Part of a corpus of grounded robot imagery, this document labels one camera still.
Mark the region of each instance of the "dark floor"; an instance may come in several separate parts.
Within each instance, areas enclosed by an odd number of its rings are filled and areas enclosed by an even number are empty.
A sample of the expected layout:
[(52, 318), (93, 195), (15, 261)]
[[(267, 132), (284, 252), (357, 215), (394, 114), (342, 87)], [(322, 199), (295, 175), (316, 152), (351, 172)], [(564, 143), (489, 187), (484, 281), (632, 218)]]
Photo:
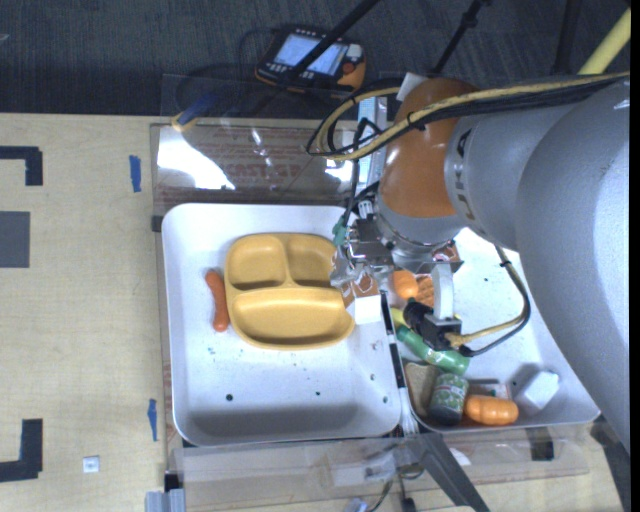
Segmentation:
[[(576, 73), (630, 5), (580, 4), (565, 73)], [(158, 115), (167, 75), (251, 79), (283, 23), (334, 27), (357, 0), (0, 0), (0, 112)], [(479, 87), (548, 76), (565, 2), (486, 2), (443, 72)], [(347, 35), (367, 54), (367, 80), (438, 62), (472, 0), (379, 2)], [(608, 71), (630, 69), (630, 45)], [(610, 435), (612, 472), (630, 510), (630, 459)]]

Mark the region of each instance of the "device screen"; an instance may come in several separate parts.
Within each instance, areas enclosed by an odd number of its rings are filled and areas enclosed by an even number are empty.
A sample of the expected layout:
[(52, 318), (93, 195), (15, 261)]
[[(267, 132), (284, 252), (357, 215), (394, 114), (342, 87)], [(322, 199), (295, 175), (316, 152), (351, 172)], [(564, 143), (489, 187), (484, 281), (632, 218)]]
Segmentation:
[[(313, 50), (319, 42), (320, 39), (313, 37), (289, 34), (287, 40), (276, 55), (274, 62), (287, 66), (295, 66)], [(309, 66), (309, 71), (334, 75), (346, 51), (347, 46), (344, 44), (336, 43), (331, 45)]]

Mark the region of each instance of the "black stand leg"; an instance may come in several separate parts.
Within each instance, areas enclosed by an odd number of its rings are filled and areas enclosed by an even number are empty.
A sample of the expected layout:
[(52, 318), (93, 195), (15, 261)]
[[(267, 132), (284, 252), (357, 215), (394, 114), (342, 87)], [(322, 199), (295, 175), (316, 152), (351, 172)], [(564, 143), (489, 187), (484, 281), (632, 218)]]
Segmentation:
[(451, 54), (454, 52), (454, 50), (458, 46), (458, 43), (462, 39), (462, 36), (464, 35), (464, 33), (467, 31), (468, 28), (474, 28), (478, 24), (478, 19), (476, 18), (476, 16), (478, 15), (478, 12), (480, 11), (481, 7), (483, 5), (489, 5), (490, 3), (491, 3), (491, 0), (473, 0), (473, 3), (471, 4), (471, 7), (469, 7), (469, 10), (462, 15), (460, 26), (458, 27), (458, 30), (456, 30), (456, 33), (453, 34), (451, 41), (449, 41), (449, 44), (447, 45), (447, 47), (444, 50), (444, 53), (442, 54), (442, 57), (440, 57), (440, 60), (438, 61), (438, 63), (431, 70), (432, 73), (442, 72), (442, 69), (447, 64), (449, 57), (451, 57)]
[(329, 46), (335, 43), (344, 33), (355, 25), (360, 18), (367, 14), (380, 0), (363, 0), (353, 11), (338, 23), (326, 37), (311, 50), (304, 59), (296, 64), (288, 73), (284, 73), (280, 79), (280, 84), (286, 86), (292, 80), (295, 80), (300, 73), (305, 71), (320, 55), (322, 55)]
[(571, 47), (576, 35), (576, 27), (578, 25), (578, 16), (582, 0), (567, 0), (564, 8), (564, 17), (562, 19), (562, 28), (560, 29), (560, 39), (558, 40), (558, 50), (556, 52), (556, 61), (551, 67), (552, 75), (569, 75), (571, 68), (569, 58), (571, 57)]
[(420, 465), (429, 472), (456, 506), (471, 507), (476, 512), (489, 512), (469, 477), (458, 464), (442, 436), (435, 432), (419, 438), (423, 455)]

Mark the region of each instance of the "wooden table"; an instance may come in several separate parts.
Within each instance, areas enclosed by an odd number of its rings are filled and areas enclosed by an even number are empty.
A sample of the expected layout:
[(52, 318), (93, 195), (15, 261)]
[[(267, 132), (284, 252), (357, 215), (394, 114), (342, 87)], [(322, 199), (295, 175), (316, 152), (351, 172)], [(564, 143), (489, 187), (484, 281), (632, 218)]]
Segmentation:
[[(43, 420), (37, 479), (0, 483), (0, 510), (144, 510), (163, 488), (165, 426), (150, 125), (166, 119), (0, 115), (1, 146), (37, 146), (43, 186), (0, 160), (0, 211), (30, 212), (29, 268), (0, 268), (0, 462)], [(141, 191), (130, 156), (141, 161)], [(158, 439), (147, 409), (156, 400)], [(586, 475), (478, 486), (493, 510), (622, 510), (601, 447)], [(100, 457), (98, 472), (83, 458)], [(451, 506), (415, 493), (420, 510)], [(345, 500), (263, 511), (341, 511)], [(393, 499), (381, 511), (397, 511)]]

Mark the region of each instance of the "yellow divided plate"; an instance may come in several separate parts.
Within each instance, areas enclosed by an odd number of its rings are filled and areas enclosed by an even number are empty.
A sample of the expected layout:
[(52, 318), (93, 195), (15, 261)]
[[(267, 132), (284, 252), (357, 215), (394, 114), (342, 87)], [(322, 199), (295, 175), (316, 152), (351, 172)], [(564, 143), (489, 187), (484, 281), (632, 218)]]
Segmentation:
[(299, 233), (249, 235), (225, 262), (227, 307), (233, 328), (263, 348), (320, 348), (353, 330), (340, 291), (329, 283), (333, 244)]

